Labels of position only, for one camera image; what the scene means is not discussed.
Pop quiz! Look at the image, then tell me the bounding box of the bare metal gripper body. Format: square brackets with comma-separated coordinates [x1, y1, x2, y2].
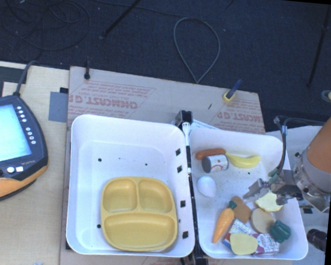
[268, 164, 331, 214]

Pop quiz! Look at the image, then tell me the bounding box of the pale yellow bitten slice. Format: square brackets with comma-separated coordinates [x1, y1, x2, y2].
[254, 189, 285, 214]

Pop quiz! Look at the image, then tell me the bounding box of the white plastic tray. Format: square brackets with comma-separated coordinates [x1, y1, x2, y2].
[58, 112, 208, 265]
[176, 126, 320, 265]

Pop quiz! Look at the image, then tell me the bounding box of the brown biscuit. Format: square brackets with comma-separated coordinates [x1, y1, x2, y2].
[229, 195, 254, 225]

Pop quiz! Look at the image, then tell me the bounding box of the round tan bread slice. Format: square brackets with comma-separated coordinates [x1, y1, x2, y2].
[249, 207, 277, 236]

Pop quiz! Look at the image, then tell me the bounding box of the yellow banana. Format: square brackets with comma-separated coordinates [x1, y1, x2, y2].
[223, 151, 262, 171]

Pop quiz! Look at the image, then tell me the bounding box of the white blue and red carton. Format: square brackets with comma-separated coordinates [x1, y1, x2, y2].
[221, 217, 254, 252]

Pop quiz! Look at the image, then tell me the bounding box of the orange carrot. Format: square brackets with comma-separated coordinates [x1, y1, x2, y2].
[212, 198, 238, 246]

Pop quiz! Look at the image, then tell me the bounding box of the pink and white packet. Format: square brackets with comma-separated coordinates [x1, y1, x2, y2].
[250, 231, 282, 258]

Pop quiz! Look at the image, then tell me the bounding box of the small white and orange can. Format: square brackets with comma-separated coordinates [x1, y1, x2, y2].
[200, 152, 231, 176]

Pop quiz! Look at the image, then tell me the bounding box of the white egg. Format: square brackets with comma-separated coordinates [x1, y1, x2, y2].
[195, 174, 219, 199]

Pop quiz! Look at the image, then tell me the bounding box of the pale yellow oval slice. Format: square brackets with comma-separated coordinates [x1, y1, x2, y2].
[227, 231, 260, 258]

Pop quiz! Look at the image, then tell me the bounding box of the orange sausage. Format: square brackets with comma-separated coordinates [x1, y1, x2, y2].
[194, 145, 227, 163]

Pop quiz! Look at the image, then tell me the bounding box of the thin black and white rod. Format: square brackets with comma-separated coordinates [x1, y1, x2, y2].
[167, 121, 216, 260]

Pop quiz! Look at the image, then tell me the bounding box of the yellow divided plate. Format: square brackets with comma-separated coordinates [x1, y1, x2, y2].
[95, 172, 184, 257]

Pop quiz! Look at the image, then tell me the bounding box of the brown cardboard board red print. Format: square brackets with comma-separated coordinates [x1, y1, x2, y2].
[49, 66, 319, 265]

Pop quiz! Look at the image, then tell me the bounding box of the black cylinder on white bracket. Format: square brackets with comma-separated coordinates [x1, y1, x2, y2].
[305, 228, 328, 252]

